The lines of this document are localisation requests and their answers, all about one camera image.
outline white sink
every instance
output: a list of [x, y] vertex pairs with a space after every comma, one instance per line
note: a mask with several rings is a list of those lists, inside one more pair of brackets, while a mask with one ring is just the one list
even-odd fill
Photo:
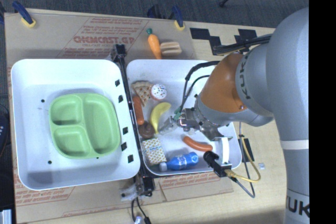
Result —
[[[27, 188], [101, 183], [137, 174], [140, 158], [116, 64], [109, 60], [25, 59], [13, 65], [11, 76], [18, 175]], [[56, 150], [49, 106], [53, 99], [70, 93], [98, 93], [111, 100], [121, 132], [117, 150], [88, 159], [66, 158]]]

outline cracker box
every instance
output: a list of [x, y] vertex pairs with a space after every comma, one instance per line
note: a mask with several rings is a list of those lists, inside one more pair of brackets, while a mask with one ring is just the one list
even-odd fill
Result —
[[158, 138], [145, 140], [141, 145], [149, 166], [167, 161]]

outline green divided plate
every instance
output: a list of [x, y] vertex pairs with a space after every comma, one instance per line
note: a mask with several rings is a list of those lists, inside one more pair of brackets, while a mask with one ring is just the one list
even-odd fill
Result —
[[55, 148], [68, 158], [108, 155], [120, 144], [114, 106], [100, 94], [76, 93], [54, 99], [49, 122]]

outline toy hot dog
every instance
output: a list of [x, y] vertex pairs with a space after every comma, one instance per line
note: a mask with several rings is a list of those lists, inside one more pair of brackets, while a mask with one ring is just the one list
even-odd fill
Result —
[[199, 142], [194, 141], [191, 139], [189, 136], [185, 136], [183, 138], [183, 142], [186, 143], [189, 147], [192, 147], [193, 149], [197, 151], [212, 151], [212, 146], [211, 145], [205, 145], [201, 144]]
[[138, 125], [142, 125], [145, 122], [145, 119], [143, 117], [141, 99], [139, 96], [137, 95], [133, 96], [133, 105], [134, 105], [135, 117], [137, 120], [136, 122]]

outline blue water bottle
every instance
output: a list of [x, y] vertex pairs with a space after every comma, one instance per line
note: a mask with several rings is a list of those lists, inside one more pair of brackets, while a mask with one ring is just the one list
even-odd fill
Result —
[[189, 154], [178, 155], [172, 158], [169, 162], [159, 164], [159, 169], [162, 172], [171, 170], [183, 170], [198, 163], [198, 155], [195, 152]]

